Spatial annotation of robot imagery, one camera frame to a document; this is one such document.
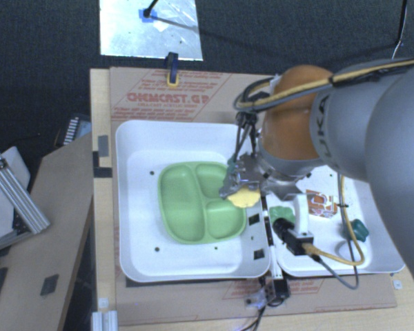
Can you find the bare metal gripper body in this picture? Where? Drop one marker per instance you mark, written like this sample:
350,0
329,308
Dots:
253,171

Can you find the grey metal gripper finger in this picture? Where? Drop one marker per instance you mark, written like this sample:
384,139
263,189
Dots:
228,189
250,185

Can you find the yellow biscuit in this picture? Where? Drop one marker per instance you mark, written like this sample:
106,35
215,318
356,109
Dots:
243,199

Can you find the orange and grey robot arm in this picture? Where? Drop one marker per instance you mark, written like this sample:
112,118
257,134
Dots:
365,126

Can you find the light green toy broccoli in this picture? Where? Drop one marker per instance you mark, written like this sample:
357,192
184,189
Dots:
281,214

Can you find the green divided plate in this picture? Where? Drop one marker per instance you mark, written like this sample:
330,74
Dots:
183,202

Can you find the thin black and white rod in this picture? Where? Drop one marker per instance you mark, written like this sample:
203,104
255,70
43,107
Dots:
269,240

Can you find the orange and white carton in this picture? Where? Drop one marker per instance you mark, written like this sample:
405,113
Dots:
321,203

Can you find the white plastic tray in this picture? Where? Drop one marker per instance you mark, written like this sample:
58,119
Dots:
379,226
141,202

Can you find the brown cardboard board red print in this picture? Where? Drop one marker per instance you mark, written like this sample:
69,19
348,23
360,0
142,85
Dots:
193,91

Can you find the dark green toy vegetable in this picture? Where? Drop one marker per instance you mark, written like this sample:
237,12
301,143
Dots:
359,229

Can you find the black cylinder on white bracket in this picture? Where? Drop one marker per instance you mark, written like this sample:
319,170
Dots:
298,234

